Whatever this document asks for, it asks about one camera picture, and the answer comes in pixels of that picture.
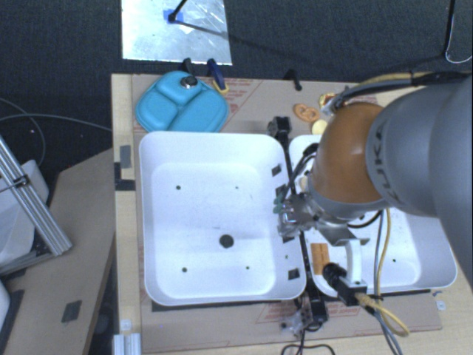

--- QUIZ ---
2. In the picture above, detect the brown cardboard board, red print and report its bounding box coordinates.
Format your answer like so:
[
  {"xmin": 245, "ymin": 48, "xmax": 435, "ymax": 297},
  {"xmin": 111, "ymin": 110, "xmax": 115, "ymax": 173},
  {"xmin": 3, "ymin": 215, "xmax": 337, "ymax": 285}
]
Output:
[{"xmin": 130, "ymin": 72, "xmax": 443, "ymax": 354}]

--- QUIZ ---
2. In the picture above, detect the orange pretzel biscuit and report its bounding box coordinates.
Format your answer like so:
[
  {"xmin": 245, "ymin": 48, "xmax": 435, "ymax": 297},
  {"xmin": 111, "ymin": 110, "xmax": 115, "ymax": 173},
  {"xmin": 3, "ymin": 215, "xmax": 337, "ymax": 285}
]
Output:
[{"xmin": 292, "ymin": 103, "xmax": 321, "ymax": 123}]

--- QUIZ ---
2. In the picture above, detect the black cylinder on white bracket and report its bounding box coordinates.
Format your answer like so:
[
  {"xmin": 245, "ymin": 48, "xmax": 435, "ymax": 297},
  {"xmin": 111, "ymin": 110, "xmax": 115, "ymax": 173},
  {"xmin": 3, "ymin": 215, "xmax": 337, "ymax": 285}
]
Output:
[{"xmin": 316, "ymin": 226, "xmax": 371, "ymax": 307}]

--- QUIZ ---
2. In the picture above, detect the orange packet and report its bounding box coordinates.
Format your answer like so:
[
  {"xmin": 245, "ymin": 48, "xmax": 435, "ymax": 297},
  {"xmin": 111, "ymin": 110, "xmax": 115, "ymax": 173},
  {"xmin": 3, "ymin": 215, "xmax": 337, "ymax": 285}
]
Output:
[{"xmin": 310, "ymin": 243, "xmax": 331, "ymax": 275}]

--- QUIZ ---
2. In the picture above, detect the blue divided plate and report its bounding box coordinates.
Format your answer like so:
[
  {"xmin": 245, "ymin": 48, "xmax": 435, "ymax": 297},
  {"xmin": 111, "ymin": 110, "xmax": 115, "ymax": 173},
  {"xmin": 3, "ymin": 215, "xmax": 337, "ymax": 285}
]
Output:
[{"xmin": 135, "ymin": 70, "xmax": 231, "ymax": 134}]

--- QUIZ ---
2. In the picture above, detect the pale round biscuit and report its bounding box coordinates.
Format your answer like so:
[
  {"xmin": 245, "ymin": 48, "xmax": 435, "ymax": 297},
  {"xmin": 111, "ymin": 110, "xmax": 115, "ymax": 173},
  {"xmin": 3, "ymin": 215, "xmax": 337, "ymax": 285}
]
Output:
[{"xmin": 310, "ymin": 119, "xmax": 330, "ymax": 136}]

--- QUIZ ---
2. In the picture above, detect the thin black and white rod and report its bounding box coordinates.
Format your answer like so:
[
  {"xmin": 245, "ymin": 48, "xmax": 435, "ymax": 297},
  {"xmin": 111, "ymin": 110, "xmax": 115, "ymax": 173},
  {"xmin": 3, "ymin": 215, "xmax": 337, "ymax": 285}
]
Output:
[{"xmin": 279, "ymin": 130, "xmax": 317, "ymax": 300}]

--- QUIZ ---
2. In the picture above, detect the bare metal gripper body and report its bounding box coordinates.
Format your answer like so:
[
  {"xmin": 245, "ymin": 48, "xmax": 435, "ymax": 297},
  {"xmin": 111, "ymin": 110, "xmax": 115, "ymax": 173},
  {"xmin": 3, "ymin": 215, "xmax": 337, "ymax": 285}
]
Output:
[{"xmin": 276, "ymin": 192, "xmax": 327, "ymax": 244}]

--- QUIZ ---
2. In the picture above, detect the black block with thin wires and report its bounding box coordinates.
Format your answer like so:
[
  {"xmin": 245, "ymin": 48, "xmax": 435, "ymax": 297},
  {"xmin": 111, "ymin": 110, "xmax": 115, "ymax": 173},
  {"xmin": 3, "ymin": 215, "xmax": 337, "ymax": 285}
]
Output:
[
  {"xmin": 267, "ymin": 115, "xmax": 293, "ymax": 138},
  {"xmin": 307, "ymin": 297, "xmax": 330, "ymax": 325}
]

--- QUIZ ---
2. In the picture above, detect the white plastic tray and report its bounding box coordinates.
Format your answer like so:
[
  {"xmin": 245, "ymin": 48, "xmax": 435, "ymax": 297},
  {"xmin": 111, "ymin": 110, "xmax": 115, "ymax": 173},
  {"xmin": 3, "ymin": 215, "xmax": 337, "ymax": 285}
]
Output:
[
  {"xmin": 138, "ymin": 130, "xmax": 308, "ymax": 308},
  {"xmin": 287, "ymin": 134, "xmax": 459, "ymax": 298}
]

